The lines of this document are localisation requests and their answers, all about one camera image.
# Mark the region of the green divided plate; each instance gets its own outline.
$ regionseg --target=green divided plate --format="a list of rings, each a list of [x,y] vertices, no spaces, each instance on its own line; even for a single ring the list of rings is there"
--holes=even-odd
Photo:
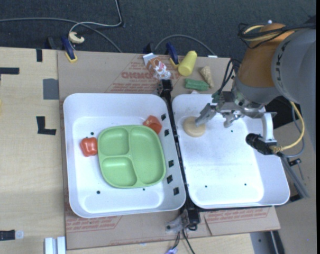
[[[118,188],[157,184],[166,174],[158,135],[143,125],[115,126],[98,136],[98,158],[107,183]]]

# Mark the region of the cardboard box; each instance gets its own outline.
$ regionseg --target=cardboard box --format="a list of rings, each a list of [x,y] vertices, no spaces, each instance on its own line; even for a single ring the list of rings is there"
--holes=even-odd
[[[130,53],[77,52],[78,61],[69,63],[58,51],[59,95],[65,221],[67,249],[82,249],[118,244],[174,240],[175,233],[166,233],[166,223],[179,211],[83,219],[72,212],[68,201],[63,101],[73,93],[156,93],[158,80],[145,67],[143,55]],[[174,69],[169,56],[159,56],[171,72],[172,97],[192,91],[185,89],[185,78]],[[203,80],[198,70],[210,66],[217,88],[221,84],[229,59],[198,57],[189,78]],[[211,94],[214,90],[202,93]],[[274,207],[245,208],[201,212],[201,223],[188,237],[209,237],[224,234],[268,231],[280,228]]]

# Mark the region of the red pepper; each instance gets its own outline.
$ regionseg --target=red pepper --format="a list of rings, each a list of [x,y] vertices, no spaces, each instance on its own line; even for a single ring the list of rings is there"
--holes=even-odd
[[[97,154],[97,139],[96,138],[83,138],[80,147],[84,156],[92,156]]]

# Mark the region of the orange toy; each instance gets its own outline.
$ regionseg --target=orange toy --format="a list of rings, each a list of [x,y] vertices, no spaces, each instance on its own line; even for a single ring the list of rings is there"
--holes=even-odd
[[[150,115],[143,122],[143,125],[153,129],[157,134],[159,134],[162,129],[162,124],[160,123],[160,121],[157,119],[157,117],[152,116],[152,115]]]

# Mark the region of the wooden table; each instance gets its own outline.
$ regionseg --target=wooden table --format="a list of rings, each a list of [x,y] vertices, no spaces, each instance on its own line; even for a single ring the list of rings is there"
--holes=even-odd
[[[57,52],[0,48],[0,230],[22,230],[23,239],[0,241],[0,253],[43,253],[48,237],[65,236],[59,101],[43,99],[43,80],[58,79]],[[38,134],[37,116],[55,135]],[[253,254],[249,234],[190,239],[196,253]],[[67,253],[166,253],[173,241],[72,250]],[[190,253],[181,240],[179,253]]]

